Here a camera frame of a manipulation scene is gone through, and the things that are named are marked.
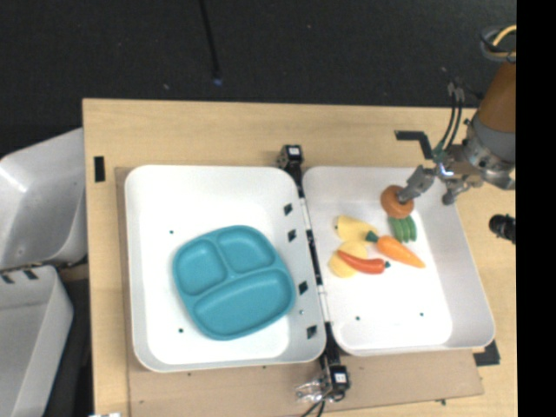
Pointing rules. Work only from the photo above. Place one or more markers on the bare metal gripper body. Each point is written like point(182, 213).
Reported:
point(475, 165)

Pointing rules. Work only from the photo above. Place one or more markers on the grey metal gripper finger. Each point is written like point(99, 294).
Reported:
point(452, 191)
point(417, 185)

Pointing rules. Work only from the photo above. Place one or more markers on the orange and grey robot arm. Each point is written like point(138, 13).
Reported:
point(499, 102)

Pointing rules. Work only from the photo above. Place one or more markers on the orange doughnut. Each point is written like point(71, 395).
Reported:
point(393, 207)

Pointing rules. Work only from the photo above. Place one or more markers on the green pea pods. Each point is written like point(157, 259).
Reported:
point(404, 229)

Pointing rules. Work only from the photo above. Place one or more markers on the orange carrot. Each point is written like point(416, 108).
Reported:
point(397, 250)

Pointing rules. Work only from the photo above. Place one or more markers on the yellow toy food slice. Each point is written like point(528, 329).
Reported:
point(343, 267)
point(351, 227)

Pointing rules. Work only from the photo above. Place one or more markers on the red chili pepper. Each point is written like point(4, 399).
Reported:
point(362, 263)

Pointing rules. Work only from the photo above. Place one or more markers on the thin black and white rod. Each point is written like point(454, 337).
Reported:
point(313, 250)

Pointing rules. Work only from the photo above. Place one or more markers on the white plastic tray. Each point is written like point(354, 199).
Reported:
point(208, 198)
point(391, 311)

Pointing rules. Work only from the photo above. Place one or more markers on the blue divided plate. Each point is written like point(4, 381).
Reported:
point(234, 282)

